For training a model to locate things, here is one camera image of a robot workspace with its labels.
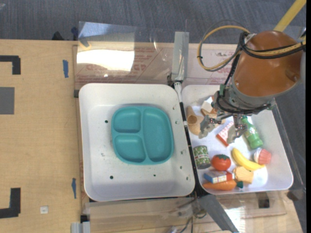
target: green bottle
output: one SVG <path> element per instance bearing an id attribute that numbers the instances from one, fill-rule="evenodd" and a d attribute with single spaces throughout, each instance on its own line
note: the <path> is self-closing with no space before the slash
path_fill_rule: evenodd
<path id="1" fill-rule="evenodd" d="M 261 147 L 263 145 L 263 141 L 261 140 L 255 126 L 247 120 L 246 116 L 243 116 L 241 121 L 247 125 L 247 131 L 244 133 L 244 136 L 246 137 L 251 149 L 254 150 Z"/>

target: yellow banana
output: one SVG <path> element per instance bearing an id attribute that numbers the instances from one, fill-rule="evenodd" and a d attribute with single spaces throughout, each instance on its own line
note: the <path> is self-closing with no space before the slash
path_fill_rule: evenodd
<path id="1" fill-rule="evenodd" d="M 233 159 L 240 165 L 245 167 L 249 171 L 255 171 L 259 168 L 265 167 L 265 165 L 259 165 L 256 162 L 248 160 L 238 149 L 232 150 Z"/>

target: teal plate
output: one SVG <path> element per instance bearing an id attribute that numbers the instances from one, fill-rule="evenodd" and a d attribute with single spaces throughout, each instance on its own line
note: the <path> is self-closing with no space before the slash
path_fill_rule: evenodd
<path id="1" fill-rule="evenodd" d="M 129 106 L 112 116 L 112 143 L 122 161 L 136 165 L 166 162 L 173 154 L 174 140 L 165 112 L 150 106 Z"/>

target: green can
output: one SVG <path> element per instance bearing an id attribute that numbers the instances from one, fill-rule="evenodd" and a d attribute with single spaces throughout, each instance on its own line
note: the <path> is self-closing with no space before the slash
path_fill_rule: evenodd
<path id="1" fill-rule="evenodd" d="M 198 169 L 205 169 L 211 166 L 207 146 L 194 147 L 193 154 Z"/>

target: red tomato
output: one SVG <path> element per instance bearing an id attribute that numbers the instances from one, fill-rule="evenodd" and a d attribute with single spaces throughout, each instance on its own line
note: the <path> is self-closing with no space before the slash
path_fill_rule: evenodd
<path id="1" fill-rule="evenodd" d="M 231 166 L 231 160 L 225 154 L 217 154 L 213 156 L 211 164 L 218 171 L 226 171 Z"/>

